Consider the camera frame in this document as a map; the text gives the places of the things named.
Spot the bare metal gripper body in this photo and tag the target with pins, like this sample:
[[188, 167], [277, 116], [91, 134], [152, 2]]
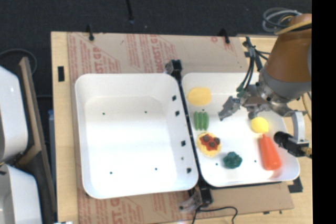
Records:
[[273, 103]]

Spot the yellow oval toy food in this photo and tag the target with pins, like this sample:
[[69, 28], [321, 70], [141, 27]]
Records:
[[199, 96]]

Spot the green toy broccoli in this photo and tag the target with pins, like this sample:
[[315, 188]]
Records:
[[232, 160]]

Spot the black cylinder on white bracket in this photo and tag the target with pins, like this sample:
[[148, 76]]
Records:
[[288, 142]]

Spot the toy spaghetti with meatballs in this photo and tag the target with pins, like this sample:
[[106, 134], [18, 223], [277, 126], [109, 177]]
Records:
[[209, 144]]

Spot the green toy beans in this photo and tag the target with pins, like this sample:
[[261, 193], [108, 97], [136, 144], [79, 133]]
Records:
[[201, 120]]

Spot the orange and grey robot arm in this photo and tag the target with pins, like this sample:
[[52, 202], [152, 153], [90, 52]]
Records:
[[291, 60]]

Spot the orange toy bottle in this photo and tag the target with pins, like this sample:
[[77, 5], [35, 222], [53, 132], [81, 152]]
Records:
[[270, 153]]

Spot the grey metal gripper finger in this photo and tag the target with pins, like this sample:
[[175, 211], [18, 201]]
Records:
[[254, 113], [228, 110]]

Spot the yellow toy lemon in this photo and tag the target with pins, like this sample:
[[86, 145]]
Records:
[[260, 125]]

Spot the thin black rod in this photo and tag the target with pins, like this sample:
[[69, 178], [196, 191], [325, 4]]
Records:
[[187, 123]]

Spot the brown cardboard board red print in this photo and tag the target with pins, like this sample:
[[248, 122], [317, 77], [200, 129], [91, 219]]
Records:
[[147, 52]]

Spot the white plastic tray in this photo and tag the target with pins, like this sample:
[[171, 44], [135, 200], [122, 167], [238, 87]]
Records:
[[236, 136], [131, 139]]

